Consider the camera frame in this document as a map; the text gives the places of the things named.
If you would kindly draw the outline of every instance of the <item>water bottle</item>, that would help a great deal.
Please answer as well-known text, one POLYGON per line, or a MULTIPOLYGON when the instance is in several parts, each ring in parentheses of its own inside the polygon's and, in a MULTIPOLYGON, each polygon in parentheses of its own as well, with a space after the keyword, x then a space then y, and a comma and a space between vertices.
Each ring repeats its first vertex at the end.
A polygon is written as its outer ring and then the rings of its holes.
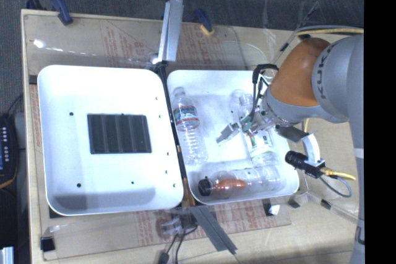
MULTIPOLYGON (((245 118, 253 107, 253 96, 244 94, 239 97, 239 120, 245 118)), ((254 166, 276 165, 278 155, 273 147, 270 134, 263 130, 256 135, 245 135, 247 149, 254 166)))
POLYGON ((198 165, 208 160, 197 108, 183 87, 175 88, 172 99, 173 119, 178 132, 181 153, 186 165, 198 165))
POLYGON ((198 182, 201 196, 228 199, 231 196, 257 192, 274 192, 280 188, 280 176, 275 166, 219 171, 198 182))

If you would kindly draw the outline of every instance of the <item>black bottle cap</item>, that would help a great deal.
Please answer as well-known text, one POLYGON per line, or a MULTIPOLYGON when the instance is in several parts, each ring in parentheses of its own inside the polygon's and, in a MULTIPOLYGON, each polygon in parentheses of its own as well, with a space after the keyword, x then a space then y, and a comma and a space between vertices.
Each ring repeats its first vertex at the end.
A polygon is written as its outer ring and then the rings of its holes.
POLYGON ((207 178, 201 179, 198 182, 198 191, 201 196, 209 196, 212 193, 212 186, 207 178))

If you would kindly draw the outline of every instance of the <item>clear plastic bottle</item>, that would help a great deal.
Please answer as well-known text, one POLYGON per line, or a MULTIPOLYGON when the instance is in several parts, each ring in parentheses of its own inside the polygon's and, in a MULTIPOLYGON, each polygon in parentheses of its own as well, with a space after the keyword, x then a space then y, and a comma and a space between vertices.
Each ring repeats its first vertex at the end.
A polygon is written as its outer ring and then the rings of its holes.
POLYGON ((200 129, 197 108, 186 95, 183 87, 173 91, 173 119, 178 131, 181 153, 186 165, 198 165, 208 160, 208 154, 200 129))
MULTIPOLYGON (((239 97, 239 120, 245 118, 252 111, 252 107, 252 95, 244 94, 239 97)), ((256 135, 245 135, 245 140, 254 166, 278 164, 278 155, 267 131, 260 131, 256 135)))
POLYGON ((198 182, 201 196, 228 199, 241 193, 274 192, 280 188, 280 176, 275 166, 234 169, 216 172, 198 182))

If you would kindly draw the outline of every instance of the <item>white tray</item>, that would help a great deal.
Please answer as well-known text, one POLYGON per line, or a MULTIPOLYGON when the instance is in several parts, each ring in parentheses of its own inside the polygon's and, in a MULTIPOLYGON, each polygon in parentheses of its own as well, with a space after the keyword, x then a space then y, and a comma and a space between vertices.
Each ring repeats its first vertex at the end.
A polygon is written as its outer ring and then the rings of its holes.
POLYGON ((183 184, 165 92, 149 70, 48 66, 38 75, 46 197, 61 215, 173 208, 183 184), (147 117, 151 153, 91 154, 87 114, 147 117))
POLYGON ((204 135, 209 159, 199 166, 186 166, 190 190, 196 200, 207 205, 242 200, 263 199, 291 195, 297 191, 299 179, 295 169, 284 160, 289 150, 285 138, 270 131, 270 136, 278 153, 279 163, 276 168, 280 173, 281 185, 274 192, 239 191, 238 195, 228 199, 213 196, 203 197, 198 192, 198 182, 211 177, 216 171, 229 171, 252 167, 249 151, 242 133, 219 146, 216 138, 229 123, 238 121, 238 100, 233 98, 238 93, 253 93, 252 72, 248 70, 176 70, 168 77, 168 91, 184 87, 186 93, 194 100, 204 135))

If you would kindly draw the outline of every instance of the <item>black electronic device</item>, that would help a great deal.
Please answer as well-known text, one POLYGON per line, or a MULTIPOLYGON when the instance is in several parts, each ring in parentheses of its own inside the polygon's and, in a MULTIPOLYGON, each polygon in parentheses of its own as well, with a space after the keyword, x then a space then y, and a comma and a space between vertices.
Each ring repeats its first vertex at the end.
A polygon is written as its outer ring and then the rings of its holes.
POLYGON ((0 188, 9 185, 17 174, 18 145, 15 128, 7 116, 0 117, 0 188))

